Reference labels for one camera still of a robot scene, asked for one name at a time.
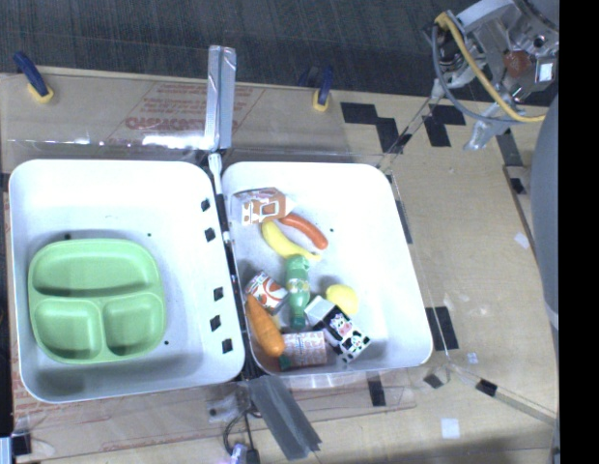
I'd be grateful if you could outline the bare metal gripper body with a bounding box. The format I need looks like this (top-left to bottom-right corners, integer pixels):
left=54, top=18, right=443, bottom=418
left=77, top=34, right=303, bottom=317
left=472, top=0, right=560, bottom=104

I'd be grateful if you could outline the white plastic tray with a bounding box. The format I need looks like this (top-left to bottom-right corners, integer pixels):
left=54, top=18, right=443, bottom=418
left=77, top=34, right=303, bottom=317
left=8, top=158, right=246, bottom=404
left=220, top=160, right=435, bottom=378

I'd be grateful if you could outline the orange sausage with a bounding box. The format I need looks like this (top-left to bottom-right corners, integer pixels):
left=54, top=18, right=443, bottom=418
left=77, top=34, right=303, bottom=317
left=278, top=212, right=329, bottom=251

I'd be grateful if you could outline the yellow lemon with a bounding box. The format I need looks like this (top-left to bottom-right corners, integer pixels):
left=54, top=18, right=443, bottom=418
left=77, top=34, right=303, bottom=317
left=325, top=283, right=360, bottom=317

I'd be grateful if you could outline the orange and white carton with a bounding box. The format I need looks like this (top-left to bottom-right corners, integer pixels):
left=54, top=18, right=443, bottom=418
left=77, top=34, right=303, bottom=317
left=231, top=187, right=298, bottom=227

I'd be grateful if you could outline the yellow banana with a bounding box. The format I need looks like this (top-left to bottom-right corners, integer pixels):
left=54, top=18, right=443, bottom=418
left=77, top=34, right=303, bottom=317
left=260, top=219, right=324, bottom=263

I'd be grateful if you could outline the green bottle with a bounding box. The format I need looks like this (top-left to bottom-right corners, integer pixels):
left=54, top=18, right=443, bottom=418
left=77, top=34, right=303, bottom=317
left=283, top=253, right=313, bottom=331

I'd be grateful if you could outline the black and white cow carton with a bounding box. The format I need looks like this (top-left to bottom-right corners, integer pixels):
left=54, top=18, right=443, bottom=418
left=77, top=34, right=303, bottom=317
left=303, top=295, right=372, bottom=364

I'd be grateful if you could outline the orange and white can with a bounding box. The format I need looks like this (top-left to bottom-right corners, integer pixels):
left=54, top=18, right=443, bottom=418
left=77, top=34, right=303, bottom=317
left=243, top=271, right=291, bottom=316

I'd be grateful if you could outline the pale orange packet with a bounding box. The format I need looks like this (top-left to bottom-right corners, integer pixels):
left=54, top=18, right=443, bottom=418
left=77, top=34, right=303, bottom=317
left=281, top=330, right=328, bottom=369

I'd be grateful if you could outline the orange carrot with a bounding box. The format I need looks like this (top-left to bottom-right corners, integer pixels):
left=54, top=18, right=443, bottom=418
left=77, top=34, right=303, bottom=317
left=244, top=293, right=292, bottom=371

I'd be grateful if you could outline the brown cardboard board red print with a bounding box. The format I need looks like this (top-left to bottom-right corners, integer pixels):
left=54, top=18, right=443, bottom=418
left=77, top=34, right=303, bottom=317
left=0, top=65, right=417, bottom=459

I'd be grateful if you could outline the green divided plate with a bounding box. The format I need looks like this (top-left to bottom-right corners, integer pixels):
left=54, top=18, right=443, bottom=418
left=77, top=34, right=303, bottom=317
left=27, top=238, right=167, bottom=365

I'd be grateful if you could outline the black cylinder on white bracket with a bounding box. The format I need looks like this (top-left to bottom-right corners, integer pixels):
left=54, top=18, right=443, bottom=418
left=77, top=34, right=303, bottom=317
left=430, top=0, right=516, bottom=86

